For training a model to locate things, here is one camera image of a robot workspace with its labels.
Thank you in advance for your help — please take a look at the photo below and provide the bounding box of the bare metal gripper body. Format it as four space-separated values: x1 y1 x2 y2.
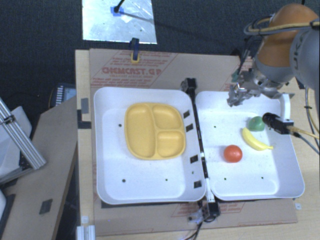
236 69 289 100

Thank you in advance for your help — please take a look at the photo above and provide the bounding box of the green round toy fruit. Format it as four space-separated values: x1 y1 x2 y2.
247 115 266 133

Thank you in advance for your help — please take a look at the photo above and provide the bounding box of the yellow banana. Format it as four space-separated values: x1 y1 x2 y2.
241 127 274 152

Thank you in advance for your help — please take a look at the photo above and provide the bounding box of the thin black and white rod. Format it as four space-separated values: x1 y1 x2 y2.
189 90 214 203

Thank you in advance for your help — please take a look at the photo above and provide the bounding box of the orange round toy fruit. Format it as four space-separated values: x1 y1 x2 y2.
223 144 244 164

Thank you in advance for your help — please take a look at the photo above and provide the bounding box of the brown cardboard board red print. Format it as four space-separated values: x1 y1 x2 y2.
89 48 299 237

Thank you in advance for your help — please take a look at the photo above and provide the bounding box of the white plastic tray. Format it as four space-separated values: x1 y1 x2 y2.
93 86 208 206
194 90 306 202

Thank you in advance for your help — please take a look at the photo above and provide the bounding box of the yellow divided plate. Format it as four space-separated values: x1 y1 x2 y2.
124 102 187 161

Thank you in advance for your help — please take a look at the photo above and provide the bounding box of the black cylinder on white bracket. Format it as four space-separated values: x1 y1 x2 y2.
262 93 295 136

